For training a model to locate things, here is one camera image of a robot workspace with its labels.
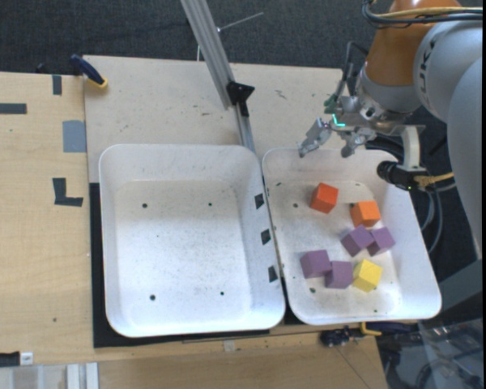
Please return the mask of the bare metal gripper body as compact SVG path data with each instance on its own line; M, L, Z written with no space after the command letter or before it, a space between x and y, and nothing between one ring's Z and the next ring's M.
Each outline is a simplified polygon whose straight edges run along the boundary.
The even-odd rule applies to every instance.
M397 135L412 112L385 109L370 97L341 96L336 101L334 130L339 132L375 132Z

